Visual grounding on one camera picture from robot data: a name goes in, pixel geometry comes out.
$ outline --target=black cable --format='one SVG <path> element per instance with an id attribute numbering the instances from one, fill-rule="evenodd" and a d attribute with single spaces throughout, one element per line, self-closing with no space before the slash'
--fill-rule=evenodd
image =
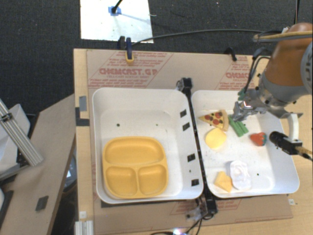
<path id="1" fill-rule="evenodd" d="M 173 232 L 156 232 L 156 233 L 151 233 L 150 235 L 157 235 L 157 234 L 173 235 Z"/>
<path id="2" fill-rule="evenodd" d="M 208 216 L 209 214 L 207 214 L 206 216 L 204 216 L 202 219 L 203 220 L 210 220 L 210 219 L 212 219 L 213 217 L 214 217 L 214 215 L 210 215 L 210 216 Z"/>
<path id="3" fill-rule="evenodd" d="M 264 47 L 261 47 L 261 48 L 258 48 L 253 56 L 252 56 L 252 64 L 251 64 L 251 68 L 250 68 L 250 72 L 249 72 L 249 77 L 248 77 L 248 81 L 246 83 L 246 86 L 244 87 L 244 93 L 246 93 L 248 87 L 249 87 L 249 84 L 253 78 L 253 74 L 254 74 L 254 71 L 256 70 L 257 68 L 257 65 L 259 64 L 259 61 L 257 62 L 256 65 L 254 65 L 256 59 L 261 55 L 262 52 L 265 52 L 265 51 L 268 51 L 268 49 L 264 48 Z"/>
<path id="4" fill-rule="evenodd" d="M 201 221 L 202 219 L 199 219 L 196 223 L 193 224 L 192 227 L 190 227 L 187 231 L 185 231 L 186 234 L 188 234 L 192 229 L 194 229 Z"/>
<path id="5" fill-rule="evenodd" d="M 201 224 L 202 224 L 202 219 L 200 219 L 200 223 L 199 223 L 199 226 L 198 226 L 198 230 L 197 230 L 197 232 L 196 232 L 196 235 L 199 234 L 199 231 L 200 231 L 200 228 L 201 228 Z"/>
<path id="6" fill-rule="evenodd" d="M 137 45 L 141 42 L 157 39 L 157 38 L 166 38 L 166 37 L 174 37 L 174 36 L 182 36 L 182 35 L 188 35 L 188 34 L 196 34 L 196 33 L 204 33 L 204 32 L 218 32 L 218 31 L 242 31 L 242 32 L 254 32 L 254 33 L 262 33 L 264 31 L 261 30 L 253 30 L 253 29 L 203 29 L 203 30 L 195 30 L 195 31 L 186 31 L 186 32 L 180 32 L 180 33 L 173 33 L 173 34 L 166 34 L 166 35 L 160 35 L 155 37 L 150 37 L 146 39 L 142 39 L 136 43 L 133 43 L 132 46 Z"/>
<path id="7" fill-rule="evenodd" d="M 294 13 L 293 24 L 296 24 L 298 22 L 299 5 L 300 5 L 300 0 L 297 0 L 296 4 L 295 4 L 295 13 Z"/>

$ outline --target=toy strawberry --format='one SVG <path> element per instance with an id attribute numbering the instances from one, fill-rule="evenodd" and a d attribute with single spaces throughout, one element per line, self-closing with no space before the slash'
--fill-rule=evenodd
<path id="1" fill-rule="evenodd" d="M 250 139 L 257 145 L 257 146 L 264 146 L 266 143 L 267 135 L 264 132 L 252 134 Z"/>

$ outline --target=aluminum rail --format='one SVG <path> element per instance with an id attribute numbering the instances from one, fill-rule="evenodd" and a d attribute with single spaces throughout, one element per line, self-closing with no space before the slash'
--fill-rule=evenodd
<path id="1" fill-rule="evenodd" d="M 42 155 L 35 149 L 27 135 L 18 126 L 16 120 L 1 99 L 0 124 L 31 166 L 35 166 L 44 160 Z"/>

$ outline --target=cheese wedge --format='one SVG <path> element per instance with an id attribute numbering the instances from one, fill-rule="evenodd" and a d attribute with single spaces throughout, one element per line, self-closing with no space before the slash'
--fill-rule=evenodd
<path id="1" fill-rule="evenodd" d="M 231 192 L 231 189 L 233 188 L 233 184 L 231 181 L 231 178 L 226 175 L 224 171 L 220 171 L 219 174 L 217 175 L 217 178 L 214 182 L 214 185 L 217 187 L 227 191 Z"/>

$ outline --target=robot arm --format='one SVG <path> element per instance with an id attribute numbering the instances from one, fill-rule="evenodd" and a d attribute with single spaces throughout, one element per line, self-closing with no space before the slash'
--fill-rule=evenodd
<path id="1" fill-rule="evenodd" d="M 312 31 L 311 23 L 299 23 L 287 33 Z M 234 107 L 234 121 L 249 115 L 272 113 L 287 118 L 284 107 L 299 97 L 312 94 L 312 37 L 280 41 L 263 72 L 259 86 L 249 89 Z"/>

